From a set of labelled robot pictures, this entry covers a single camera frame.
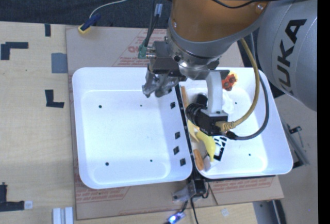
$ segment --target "blue connector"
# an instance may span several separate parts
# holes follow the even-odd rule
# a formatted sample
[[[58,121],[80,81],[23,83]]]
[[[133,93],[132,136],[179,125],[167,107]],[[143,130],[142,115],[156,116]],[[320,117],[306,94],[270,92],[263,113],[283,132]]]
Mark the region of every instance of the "blue connector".
[[[95,14],[91,16],[83,25],[78,27],[78,31],[81,34],[85,34],[91,29],[91,26],[95,24],[97,21],[99,21],[101,18],[100,14]]]

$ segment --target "gray floor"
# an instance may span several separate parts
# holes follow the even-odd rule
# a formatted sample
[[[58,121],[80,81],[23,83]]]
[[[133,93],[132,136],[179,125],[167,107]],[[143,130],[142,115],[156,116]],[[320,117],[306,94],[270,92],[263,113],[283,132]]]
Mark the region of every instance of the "gray floor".
[[[292,136],[309,161],[309,165],[296,167],[279,176],[285,196],[281,202],[287,224],[319,223],[317,113],[288,95],[281,95],[275,102],[280,115],[292,129],[301,127],[302,130]]]

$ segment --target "brown cardboard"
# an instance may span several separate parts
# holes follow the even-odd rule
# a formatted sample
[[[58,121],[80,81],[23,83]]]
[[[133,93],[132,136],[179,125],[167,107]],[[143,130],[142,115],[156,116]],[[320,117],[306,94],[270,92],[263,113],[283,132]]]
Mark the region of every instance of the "brown cardboard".
[[[66,41],[69,72],[69,97],[74,157],[74,179],[77,219],[141,214],[179,210],[180,202],[172,202],[172,193],[181,190],[186,181],[94,190],[83,184],[78,172],[72,75],[82,67],[146,67],[148,60],[137,58],[138,47],[147,29],[92,27],[81,35],[76,26],[67,27]],[[157,29],[150,38],[162,41],[165,29]],[[223,54],[221,66],[243,67],[236,44]],[[212,195],[199,199],[196,207],[279,199],[283,197],[277,177],[248,180],[226,180],[210,183]]]

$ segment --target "wooden surface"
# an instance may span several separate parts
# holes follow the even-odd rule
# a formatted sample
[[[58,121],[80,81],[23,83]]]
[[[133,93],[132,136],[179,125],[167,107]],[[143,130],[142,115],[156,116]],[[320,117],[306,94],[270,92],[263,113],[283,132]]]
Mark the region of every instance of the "wooden surface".
[[[68,75],[52,73],[51,54],[64,53],[65,25],[0,23],[0,43],[28,42],[0,60],[0,182],[7,201],[32,201],[33,209],[0,212],[0,223],[52,223],[52,209],[75,207]],[[45,90],[64,108],[46,107]],[[200,224],[256,224],[251,203],[196,209]],[[194,223],[192,210],[180,223]],[[169,212],[75,223],[165,223]]]

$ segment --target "hole in tray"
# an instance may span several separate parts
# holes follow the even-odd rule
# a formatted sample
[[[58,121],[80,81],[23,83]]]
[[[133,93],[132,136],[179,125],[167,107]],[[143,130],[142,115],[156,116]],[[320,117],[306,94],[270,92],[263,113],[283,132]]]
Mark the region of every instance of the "hole in tray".
[[[179,146],[176,146],[176,147],[173,149],[174,155],[177,154],[179,151],[180,151]]]
[[[185,165],[185,164],[186,164],[186,159],[182,158],[182,159],[180,160],[180,165],[183,166],[183,165]]]

